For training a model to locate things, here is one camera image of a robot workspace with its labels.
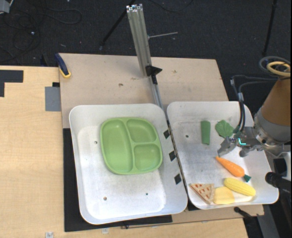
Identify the green lettuce leaf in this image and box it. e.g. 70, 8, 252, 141
215, 119, 234, 139

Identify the thin black and white rod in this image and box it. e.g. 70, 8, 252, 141
149, 75, 186, 192

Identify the green flat bean pod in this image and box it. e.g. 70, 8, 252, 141
200, 120, 212, 146

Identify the green divided plate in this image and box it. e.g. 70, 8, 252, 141
99, 117, 164, 176

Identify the orange carrot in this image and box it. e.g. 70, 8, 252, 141
215, 155, 252, 183

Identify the pale brown flat board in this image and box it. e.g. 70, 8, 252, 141
58, 53, 265, 231

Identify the yellow corn cob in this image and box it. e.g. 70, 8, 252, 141
223, 177, 257, 197

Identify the black block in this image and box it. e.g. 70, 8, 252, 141
145, 65, 163, 84

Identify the black cylinder on white bracket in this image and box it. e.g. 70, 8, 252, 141
265, 151, 292, 194

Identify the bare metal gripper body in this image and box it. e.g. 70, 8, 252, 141
232, 126, 292, 156

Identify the white plastic tray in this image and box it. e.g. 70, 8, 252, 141
166, 101, 280, 210
68, 103, 188, 225

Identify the yellow potato slice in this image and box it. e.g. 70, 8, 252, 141
213, 186, 235, 205

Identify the pizza slice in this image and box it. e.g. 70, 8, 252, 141
189, 182, 216, 205

